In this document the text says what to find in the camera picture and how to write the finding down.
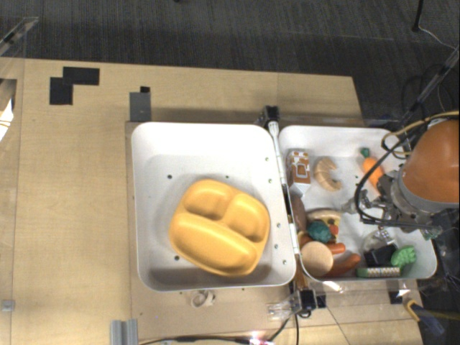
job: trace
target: yellow plate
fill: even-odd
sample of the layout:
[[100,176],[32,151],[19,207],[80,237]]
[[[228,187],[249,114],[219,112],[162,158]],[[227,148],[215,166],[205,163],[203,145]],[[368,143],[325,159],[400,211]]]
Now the yellow plate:
[[262,256],[270,232],[265,206],[249,194],[211,179],[187,189],[172,217],[174,250],[217,275],[250,274]]

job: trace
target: table surface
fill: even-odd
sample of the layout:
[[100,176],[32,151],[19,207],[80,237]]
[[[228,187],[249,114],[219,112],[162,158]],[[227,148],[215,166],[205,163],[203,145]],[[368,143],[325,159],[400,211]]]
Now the table surface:
[[[74,86],[72,106],[51,106],[50,77],[62,77],[64,66],[100,68],[100,83]],[[23,85],[14,345],[108,344],[110,322],[131,317],[139,319],[141,340],[203,328],[248,331],[245,318],[254,330],[280,325],[267,321],[265,305],[285,288],[222,290],[210,312],[192,310],[185,293],[149,292],[154,305],[139,313],[147,289],[135,284],[129,261],[129,92],[150,87],[159,121],[251,121],[264,105],[277,105],[287,115],[362,124],[350,77],[25,60]],[[406,285],[420,302],[415,282]],[[344,287],[346,295],[331,293],[328,309],[300,322],[302,344],[421,344],[416,322],[390,304],[385,281]],[[210,316],[219,308],[225,316]],[[294,343],[292,327],[277,344]]]

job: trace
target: teal toy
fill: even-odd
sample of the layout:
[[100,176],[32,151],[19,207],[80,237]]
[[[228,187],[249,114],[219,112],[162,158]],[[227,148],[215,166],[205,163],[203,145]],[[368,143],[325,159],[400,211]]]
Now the teal toy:
[[324,244],[332,238],[331,231],[322,221],[313,221],[307,226],[307,232],[313,240]]
[[403,269],[408,263],[414,263],[417,260],[413,245],[406,245],[405,247],[399,248],[391,256],[391,264],[395,267]]

